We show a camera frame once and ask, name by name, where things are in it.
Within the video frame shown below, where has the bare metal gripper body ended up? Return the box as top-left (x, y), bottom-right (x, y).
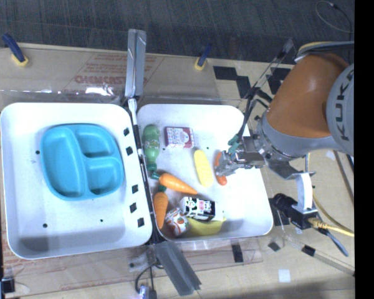
top-left (234, 135), bottom-right (269, 170)

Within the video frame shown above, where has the orange sausage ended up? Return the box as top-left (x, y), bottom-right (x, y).
top-left (214, 150), bottom-right (229, 187)

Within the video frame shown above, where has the yellow corn cob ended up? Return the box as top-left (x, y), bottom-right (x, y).
top-left (193, 149), bottom-right (214, 189)

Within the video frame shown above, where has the white plastic tray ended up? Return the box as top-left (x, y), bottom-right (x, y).
top-left (136, 103), bottom-right (274, 242)
top-left (0, 102), bottom-right (153, 260)

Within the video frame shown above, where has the cow print milk carton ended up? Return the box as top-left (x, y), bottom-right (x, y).
top-left (178, 196), bottom-right (224, 222)

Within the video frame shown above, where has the orange carrot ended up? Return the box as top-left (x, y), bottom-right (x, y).
top-left (150, 171), bottom-right (199, 196)
top-left (152, 184), bottom-right (170, 230)

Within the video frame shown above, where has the red and white carton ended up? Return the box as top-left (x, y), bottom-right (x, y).
top-left (163, 126), bottom-right (195, 150)

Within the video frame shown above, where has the yellow banana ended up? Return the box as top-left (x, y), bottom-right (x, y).
top-left (186, 216), bottom-right (228, 237)

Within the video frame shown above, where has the white can orange print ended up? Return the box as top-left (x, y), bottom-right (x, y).
top-left (163, 207), bottom-right (192, 238)

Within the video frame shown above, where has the green plastic bottle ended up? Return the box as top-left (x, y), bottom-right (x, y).
top-left (142, 124), bottom-right (161, 172)

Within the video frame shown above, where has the blue divided plate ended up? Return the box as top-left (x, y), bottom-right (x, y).
top-left (39, 123), bottom-right (125, 201)

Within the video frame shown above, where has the brown cardboard board red print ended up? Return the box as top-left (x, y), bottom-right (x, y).
top-left (0, 42), bottom-right (264, 296)

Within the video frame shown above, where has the black cylinder on white bracket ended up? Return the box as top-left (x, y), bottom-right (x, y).
top-left (271, 171), bottom-right (319, 230)

